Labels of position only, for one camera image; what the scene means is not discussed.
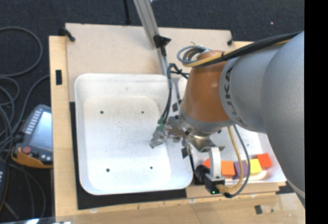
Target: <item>red block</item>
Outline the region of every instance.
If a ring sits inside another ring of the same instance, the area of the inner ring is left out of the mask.
[[[272,167],[272,161],[269,157],[269,154],[267,154],[267,153],[259,154],[259,155],[256,155],[256,158],[259,160],[262,168]]]
[[[208,168],[210,169],[210,168],[211,168],[210,159],[209,159],[209,158],[206,159],[206,160],[203,162],[203,165],[204,165],[205,167],[208,167]]]

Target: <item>yellow block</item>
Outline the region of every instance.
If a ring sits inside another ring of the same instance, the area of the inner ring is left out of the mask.
[[[251,175],[262,172],[260,161],[257,158],[250,159],[250,163],[251,163]]]

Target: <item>colored block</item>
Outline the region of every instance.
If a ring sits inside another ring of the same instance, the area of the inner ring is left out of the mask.
[[[225,177],[233,177],[236,172],[232,161],[221,160],[221,174]]]
[[[256,158],[260,162],[260,165],[263,169],[272,167],[272,161],[269,157],[269,154],[267,154],[267,153],[259,154],[259,155],[256,155]]]
[[[262,172],[262,167],[261,167],[260,161],[257,158],[251,159],[250,163],[251,163],[251,175]]]
[[[205,167],[208,167],[208,168],[210,169],[210,168],[211,168],[210,159],[209,159],[209,158],[206,159],[206,160],[203,162],[203,165],[204,165]]]
[[[239,179],[240,178],[240,173],[241,173],[241,170],[240,170],[240,165],[239,165],[239,162],[234,162],[234,168],[235,168],[235,176],[233,177],[233,179]],[[248,173],[248,164],[246,161],[242,161],[242,169],[243,169],[243,177],[246,177],[247,176],[247,173]]]

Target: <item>aluminum rod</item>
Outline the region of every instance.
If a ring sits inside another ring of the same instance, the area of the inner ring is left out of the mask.
[[[133,2],[137,9],[142,26],[145,29],[146,36],[151,48],[157,49],[154,41],[154,36],[159,35],[159,31],[150,0],[133,0]],[[162,73],[167,75],[167,59],[161,54],[160,49],[157,49],[157,51]]]

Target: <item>yellow cable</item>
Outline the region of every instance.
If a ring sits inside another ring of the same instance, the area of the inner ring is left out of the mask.
[[[285,41],[278,42],[278,43],[276,43],[276,45],[285,44],[285,43],[287,43],[289,40],[290,40],[290,39],[285,40]],[[202,59],[202,60],[197,60],[197,61],[191,62],[191,63],[189,63],[189,64],[186,64],[186,63],[182,63],[182,64],[183,64],[183,66],[185,66],[185,67],[197,67],[197,66],[200,66],[200,65],[202,65],[202,64],[206,64],[206,63],[208,63],[208,62],[210,62],[210,61],[217,60],[217,59],[221,58],[222,56],[224,56],[225,54],[231,53],[231,52],[233,52],[233,51],[235,51],[235,50],[237,50],[237,49],[238,49],[238,48],[233,49],[233,50],[230,50],[230,51],[225,51],[225,52],[222,53],[222,55],[214,55],[214,56],[210,56],[210,57],[204,58],[204,59]]]
[[[236,185],[234,185],[233,187],[231,187],[231,188],[226,187],[225,185],[217,185],[216,187],[218,188],[218,190],[220,191],[221,194],[230,193],[231,191],[239,189],[240,186],[241,186],[243,176],[244,176],[244,170],[243,170],[243,166],[242,166],[241,157],[240,157],[240,154],[239,154],[239,151],[238,151],[234,136],[232,134],[231,127],[228,127],[228,131],[229,131],[229,135],[230,135],[232,145],[234,146],[234,149],[235,149],[235,152],[236,152],[236,155],[237,155],[237,158],[238,158],[238,162],[239,162],[239,166],[240,166],[240,177],[239,177],[238,183]]]

